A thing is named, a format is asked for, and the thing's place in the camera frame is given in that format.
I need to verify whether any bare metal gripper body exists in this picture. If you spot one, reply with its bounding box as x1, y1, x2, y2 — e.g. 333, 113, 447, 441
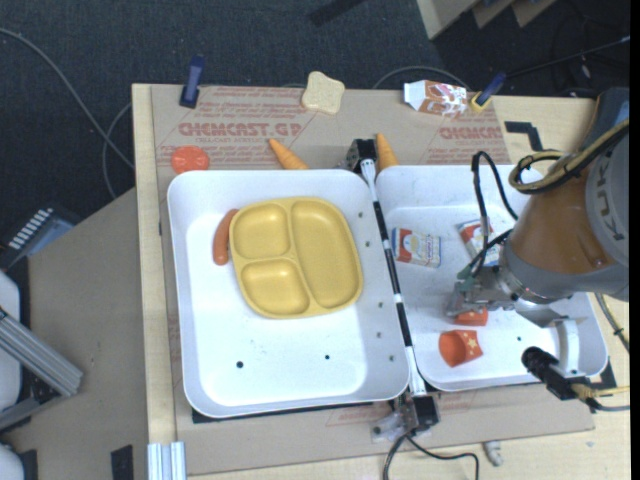
455, 266, 571, 319

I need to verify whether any small orange block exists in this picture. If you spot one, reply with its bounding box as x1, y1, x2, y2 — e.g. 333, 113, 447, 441
453, 307, 490, 327

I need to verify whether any white plastic tray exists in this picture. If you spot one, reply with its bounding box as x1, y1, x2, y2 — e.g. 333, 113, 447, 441
374, 164, 610, 393
166, 168, 412, 419

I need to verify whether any orange fries box with star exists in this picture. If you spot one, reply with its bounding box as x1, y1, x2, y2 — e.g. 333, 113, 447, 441
438, 329, 485, 369

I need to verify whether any red and white carton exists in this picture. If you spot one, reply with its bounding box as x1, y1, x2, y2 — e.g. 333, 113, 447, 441
455, 219, 504, 268

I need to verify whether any white carton blue red print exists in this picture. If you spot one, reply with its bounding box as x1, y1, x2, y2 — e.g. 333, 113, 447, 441
390, 226, 443, 270

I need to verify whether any thin black and white rod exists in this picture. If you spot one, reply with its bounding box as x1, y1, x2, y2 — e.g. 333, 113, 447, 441
360, 158, 427, 397

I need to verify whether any yellow divided plate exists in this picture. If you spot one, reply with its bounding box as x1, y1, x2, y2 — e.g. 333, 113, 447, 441
228, 196, 364, 320

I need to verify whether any orange carrot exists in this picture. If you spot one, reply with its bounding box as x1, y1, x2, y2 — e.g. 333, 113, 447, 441
268, 138, 310, 171
374, 132, 400, 170

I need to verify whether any orange and white carton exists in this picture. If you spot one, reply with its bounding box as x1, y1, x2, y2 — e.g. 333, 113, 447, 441
403, 79, 470, 120

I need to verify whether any orange sausage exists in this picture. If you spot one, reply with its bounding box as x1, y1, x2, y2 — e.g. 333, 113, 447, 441
212, 208, 241, 267

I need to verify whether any beige bread slice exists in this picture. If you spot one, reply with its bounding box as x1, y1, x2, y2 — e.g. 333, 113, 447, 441
300, 70, 347, 117

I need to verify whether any brown cardboard board red print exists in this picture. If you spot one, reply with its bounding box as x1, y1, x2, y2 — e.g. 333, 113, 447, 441
149, 83, 597, 477

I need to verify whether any orange round tomato slice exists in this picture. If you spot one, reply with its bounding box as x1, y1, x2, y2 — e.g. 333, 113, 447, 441
170, 145, 211, 175

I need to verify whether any black cylinder on white bracket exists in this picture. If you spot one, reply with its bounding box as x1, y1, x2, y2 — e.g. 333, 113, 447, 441
521, 316, 586, 402

